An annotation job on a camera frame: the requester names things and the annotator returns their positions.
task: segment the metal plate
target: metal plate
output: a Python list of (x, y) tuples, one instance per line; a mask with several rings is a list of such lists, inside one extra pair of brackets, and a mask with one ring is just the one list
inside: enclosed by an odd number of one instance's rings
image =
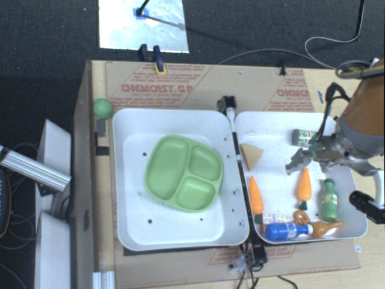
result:
[(139, 49), (147, 44), (165, 52), (188, 53), (182, 0), (150, 0), (143, 14), (135, 10), (145, 0), (99, 0), (101, 48)]

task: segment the orange toy carrot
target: orange toy carrot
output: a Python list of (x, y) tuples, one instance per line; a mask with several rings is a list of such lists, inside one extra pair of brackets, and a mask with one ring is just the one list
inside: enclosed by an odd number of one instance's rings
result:
[(248, 189), (248, 193), (250, 195), (251, 210), (253, 210), (253, 213), (256, 214), (255, 222), (257, 224), (261, 224), (263, 213), (263, 201), (262, 196), (260, 195), (257, 182), (255, 181), (253, 176), (250, 177), (250, 187)]
[(307, 210), (306, 201), (312, 197), (312, 185), (310, 183), (309, 170), (306, 167), (302, 171), (302, 177), (300, 181), (300, 186), (298, 188), (298, 198), (302, 201), (300, 205), (300, 210)]

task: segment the green sphere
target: green sphere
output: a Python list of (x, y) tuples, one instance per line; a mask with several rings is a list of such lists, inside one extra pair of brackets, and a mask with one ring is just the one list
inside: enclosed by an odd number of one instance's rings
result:
[(107, 99), (96, 99), (94, 101), (94, 114), (101, 119), (109, 119), (112, 117), (114, 109)]

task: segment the cardboard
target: cardboard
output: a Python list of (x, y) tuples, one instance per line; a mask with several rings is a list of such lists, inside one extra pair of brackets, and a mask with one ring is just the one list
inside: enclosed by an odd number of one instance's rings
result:
[[(92, 76), (88, 80), (85, 78), (82, 83), (75, 115), (76, 125), (84, 132), (75, 136), (75, 142), (86, 145), (82, 145), (82, 150), (86, 148), (86, 155), (81, 157), (78, 152), (75, 171), (82, 171), (89, 178), (80, 177), (80, 172), (75, 177), (78, 176), (78, 182), (85, 179), (86, 185), (92, 181), (92, 187), (87, 186), (87, 189), (82, 189), (78, 194), (80, 197), (75, 200), (75, 214), (78, 219), (83, 217), (85, 209), (92, 210), (91, 225), (94, 235), (85, 245), (81, 242), (85, 241), (85, 237), (82, 237), (85, 234), (80, 232), (82, 228), (77, 225), (79, 284), (81, 278), (91, 278), (87, 273), (90, 272), (89, 262), (92, 256), (88, 257), (88, 264), (85, 266), (81, 266), (80, 259), (90, 252), (95, 257), (94, 271), (115, 270), (116, 287), (119, 289), (239, 279), (238, 273), (229, 273), (228, 264), (241, 254), (236, 246), (143, 253), (124, 250), (116, 234), (111, 121), (106, 124), (105, 135), (96, 136), (97, 140), (93, 141), (96, 132), (94, 125), (97, 124), (89, 110), (93, 99), (108, 98), (115, 111), (125, 107), (215, 110), (217, 100), (223, 95), (236, 96), (237, 113), (246, 110), (311, 112), (314, 104), (319, 111), (323, 109), (318, 104), (316, 90), (308, 89), (306, 77), (309, 72), (306, 70), (289, 69), (286, 76), (280, 76), (279, 69), (273, 67), (166, 64), (166, 68), (166, 76), (157, 76), (152, 63), (89, 61), (87, 64), (86, 73), (89, 70)], [(96, 151), (98, 148), (105, 148), (102, 150), (109, 150), (109, 154), (96, 155), (94, 148)], [(91, 173), (84, 172), (83, 168), (89, 170), (89, 166)], [(258, 273), (259, 276), (360, 267), (351, 240), (271, 246), (266, 251), (268, 263)]]

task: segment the white cable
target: white cable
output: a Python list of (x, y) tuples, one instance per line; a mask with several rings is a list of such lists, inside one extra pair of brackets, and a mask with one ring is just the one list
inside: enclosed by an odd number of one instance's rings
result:
[(364, 9), (365, 9), (365, 8), (363, 7), (363, 8), (362, 8), (361, 18), (360, 18), (360, 26), (359, 26), (359, 30), (358, 30), (358, 32), (357, 32), (357, 35), (356, 35), (353, 39), (351, 39), (351, 40), (346, 40), (346, 41), (341, 41), (341, 40), (330, 39), (330, 38), (328, 38), (328, 37), (322, 37), (322, 36), (314, 36), (314, 37), (311, 37), (310, 39), (308, 39), (308, 40), (305, 42), (305, 51), (306, 51), (306, 53), (308, 54), (308, 56), (309, 56), (311, 59), (313, 59), (314, 62), (316, 62), (316, 63), (322, 65), (322, 66), (323, 66), (324, 68), (326, 68), (326, 69), (333, 69), (333, 70), (336, 69), (335, 67), (330, 66), (330, 65), (327, 65), (327, 64), (325, 64), (325, 63), (323, 63), (323, 62), (317, 60), (315, 57), (313, 57), (313, 56), (310, 54), (309, 50), (307, 49), (307, 44), (308, 44), (311, 40), (316, 40), (316, 39), (318, 39), (318, 40), (331, 41), (331, 42), (335, 42), (335, 43), (351, 43), (351, 42), (354, 42), (355, 40), (357, 40), (357, 39), (360, 37), (360, 34), (361, 34), (361, 27), (362, 27), (362, 19), (363, 19)]

